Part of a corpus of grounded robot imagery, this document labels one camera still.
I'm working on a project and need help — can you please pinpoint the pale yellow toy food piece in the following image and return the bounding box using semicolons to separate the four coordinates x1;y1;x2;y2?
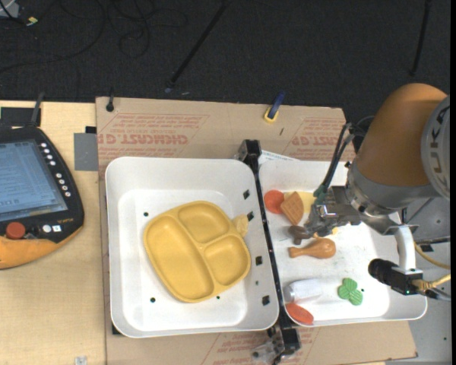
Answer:
232;214;250;239

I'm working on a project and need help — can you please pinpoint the dark brown toy food piece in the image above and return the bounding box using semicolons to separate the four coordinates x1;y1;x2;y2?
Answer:
287;224;313;246

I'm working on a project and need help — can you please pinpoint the black block with thin wires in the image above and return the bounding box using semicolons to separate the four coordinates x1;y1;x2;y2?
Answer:
236;138;263;163
265;324;302;361

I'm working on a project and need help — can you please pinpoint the brown toy chicken drumstick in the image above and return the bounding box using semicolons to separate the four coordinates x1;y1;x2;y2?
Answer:
287;236;337;260

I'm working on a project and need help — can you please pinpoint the thin black and white rod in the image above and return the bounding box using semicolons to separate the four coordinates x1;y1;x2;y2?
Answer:
250;154;290;332

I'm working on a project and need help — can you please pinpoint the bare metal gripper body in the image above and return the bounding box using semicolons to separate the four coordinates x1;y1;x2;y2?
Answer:
316;186;370;227

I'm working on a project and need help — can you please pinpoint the black cylinder on white bracket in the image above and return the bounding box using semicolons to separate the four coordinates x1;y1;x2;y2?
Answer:
367;223;426;297

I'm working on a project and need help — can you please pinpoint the orange red toy disc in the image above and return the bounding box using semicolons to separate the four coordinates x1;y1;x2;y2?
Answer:
284;302;315;326

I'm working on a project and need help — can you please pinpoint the brown toy waffle biscuit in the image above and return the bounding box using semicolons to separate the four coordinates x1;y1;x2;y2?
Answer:
280;191;306;227

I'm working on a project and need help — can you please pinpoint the brown cardboard board red print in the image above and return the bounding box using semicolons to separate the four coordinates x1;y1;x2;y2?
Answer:
94;96;419;365

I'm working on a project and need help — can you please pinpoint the white plastic bottle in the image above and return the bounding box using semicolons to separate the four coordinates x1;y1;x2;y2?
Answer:
282;278;325;304

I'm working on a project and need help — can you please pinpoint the pale yellow toy cheese slice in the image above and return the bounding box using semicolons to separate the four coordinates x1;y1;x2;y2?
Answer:
295;191;318;214

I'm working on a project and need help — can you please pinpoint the green toy leaf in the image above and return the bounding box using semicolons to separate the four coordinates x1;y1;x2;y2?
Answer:
337;277;365;306

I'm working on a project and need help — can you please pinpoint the red toy tomato slice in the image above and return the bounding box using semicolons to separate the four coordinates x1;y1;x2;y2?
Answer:
263;189;286;215

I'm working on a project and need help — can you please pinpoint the yellow divided plate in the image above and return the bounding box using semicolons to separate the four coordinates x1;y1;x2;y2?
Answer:
142;200;252;304

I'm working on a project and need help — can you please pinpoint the white printed paper sheet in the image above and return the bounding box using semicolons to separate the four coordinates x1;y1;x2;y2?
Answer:
258;149;302;164

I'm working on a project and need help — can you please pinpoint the white plastic tray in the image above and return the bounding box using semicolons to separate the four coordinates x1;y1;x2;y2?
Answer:
258;157;429;327
105;156;280;339

